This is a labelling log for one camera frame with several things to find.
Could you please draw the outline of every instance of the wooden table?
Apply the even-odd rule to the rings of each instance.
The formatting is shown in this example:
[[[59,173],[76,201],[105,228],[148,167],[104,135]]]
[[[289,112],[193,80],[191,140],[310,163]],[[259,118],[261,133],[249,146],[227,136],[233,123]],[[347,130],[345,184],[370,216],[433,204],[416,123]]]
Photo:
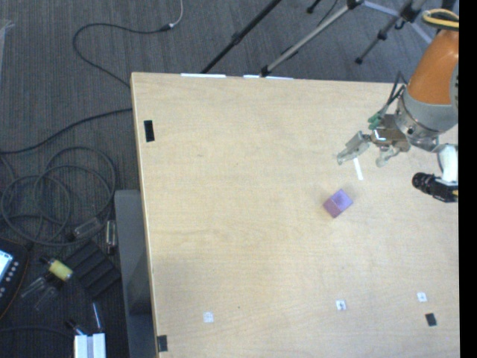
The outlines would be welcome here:
[[[378,168],[371,145],[363,180],[336,162],[391,84],[131,86],[159,356],[459,357],[458,205],[411,185],[441,175],[435,155]],[[353,204],[333,218],[339,189]]]

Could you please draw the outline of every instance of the purple cube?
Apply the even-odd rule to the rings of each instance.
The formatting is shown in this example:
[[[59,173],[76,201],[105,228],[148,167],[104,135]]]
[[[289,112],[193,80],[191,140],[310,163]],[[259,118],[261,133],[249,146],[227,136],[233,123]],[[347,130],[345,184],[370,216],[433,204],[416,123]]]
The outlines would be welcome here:
[[[338,190],[335,194],[329,197],[327,201],[323,204],[323,207],[329,212],[334,218],[347,209],[353,201],[342,189]]]

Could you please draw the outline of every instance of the electronic device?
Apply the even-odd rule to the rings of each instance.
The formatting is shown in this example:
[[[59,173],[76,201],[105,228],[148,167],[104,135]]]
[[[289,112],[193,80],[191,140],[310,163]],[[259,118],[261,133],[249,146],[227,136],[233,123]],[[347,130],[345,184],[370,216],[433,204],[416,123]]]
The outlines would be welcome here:
[[[16,297],[27,266],[27,249],[0,237],[0,318]]]

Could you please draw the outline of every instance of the cable connector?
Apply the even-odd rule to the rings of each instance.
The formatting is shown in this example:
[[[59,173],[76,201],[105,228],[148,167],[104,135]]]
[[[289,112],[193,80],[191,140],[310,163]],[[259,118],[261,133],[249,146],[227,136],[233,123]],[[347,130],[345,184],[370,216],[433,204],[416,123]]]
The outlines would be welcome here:
[[[48,270],[62,281],[68,281],[73,276],[71,268],[57,259],[42,256],[40,261],[47,264]]]
[[[171,24],[171,23],[163,25],[161,28],[159,28],[159,32],[170,31],[173,27],[174,27],[174,24]]]
[[[369,130],[376,130],[381,120],[382,120],[381,111],[378,111],[373,116],[367,119],[367,122],[370,124],[367,128]]]

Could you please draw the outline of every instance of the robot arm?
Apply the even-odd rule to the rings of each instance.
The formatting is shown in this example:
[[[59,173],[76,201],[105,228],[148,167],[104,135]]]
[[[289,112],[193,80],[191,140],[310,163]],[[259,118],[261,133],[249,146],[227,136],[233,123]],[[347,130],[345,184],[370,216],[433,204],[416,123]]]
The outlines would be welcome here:
[[[371,134],[359,131],[338,154],[338,164],[379,148],[378,167],[411,146],[436,153],[443,176],[417,173],[414,187],[445,202],[458,201],[458,146],[439,144],[439,136],[458,124],[458,16],[447,10],[426,11],[423,20],[440,31],[421,57],[410,81],[396,92],[398,79],[383,108],[368,119]],[[397,100],[394,114],[387,114]]]

